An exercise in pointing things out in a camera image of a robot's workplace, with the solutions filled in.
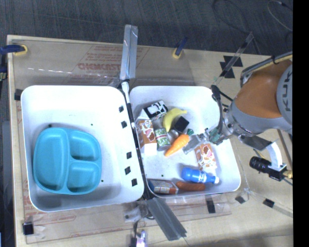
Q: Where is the yellow banana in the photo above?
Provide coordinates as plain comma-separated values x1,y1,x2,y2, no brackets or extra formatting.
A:
162,108,188,133

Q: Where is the white plastic tray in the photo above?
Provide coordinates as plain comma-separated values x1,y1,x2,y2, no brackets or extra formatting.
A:
128,85,242,199
20,84,145,213

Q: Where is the white, orange and blue carton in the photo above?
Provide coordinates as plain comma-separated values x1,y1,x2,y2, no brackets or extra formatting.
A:
147,179,179,196

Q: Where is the black and white carton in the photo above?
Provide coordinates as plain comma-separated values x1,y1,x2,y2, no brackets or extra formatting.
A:
143,100,169,121

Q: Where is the blue bottle with white cap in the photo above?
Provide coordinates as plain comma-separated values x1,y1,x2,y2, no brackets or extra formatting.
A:
180,166,220,185

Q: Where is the black cube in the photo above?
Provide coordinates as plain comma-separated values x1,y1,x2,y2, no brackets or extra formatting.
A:
173,115,190,134

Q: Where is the orange and white patterned packet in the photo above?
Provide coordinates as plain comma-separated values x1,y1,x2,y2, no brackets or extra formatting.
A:
194,143,218,172

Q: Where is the brown cardboard board, red print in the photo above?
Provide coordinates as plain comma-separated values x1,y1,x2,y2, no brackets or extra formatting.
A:
11,42,233,244

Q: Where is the brown sausage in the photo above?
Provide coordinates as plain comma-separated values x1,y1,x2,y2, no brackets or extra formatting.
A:
175,181,207,192

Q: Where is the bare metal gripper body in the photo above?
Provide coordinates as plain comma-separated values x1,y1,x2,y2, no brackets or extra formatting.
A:
204,119,239,146

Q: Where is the blue divided plate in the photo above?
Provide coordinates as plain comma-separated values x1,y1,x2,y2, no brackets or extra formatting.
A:
32,127,103,196

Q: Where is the green and white small can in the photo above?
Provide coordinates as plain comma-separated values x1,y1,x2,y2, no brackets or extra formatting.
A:
154,127,171,152

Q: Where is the black cylinder on white bracket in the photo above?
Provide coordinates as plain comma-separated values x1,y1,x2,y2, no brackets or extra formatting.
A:
249,140,289,182

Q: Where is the orange and white patterned carton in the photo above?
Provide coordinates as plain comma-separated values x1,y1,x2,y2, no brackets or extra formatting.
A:
135,118,158,156

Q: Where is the orange carrot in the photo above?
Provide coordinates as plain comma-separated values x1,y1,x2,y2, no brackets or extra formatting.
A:
164,128,195,157

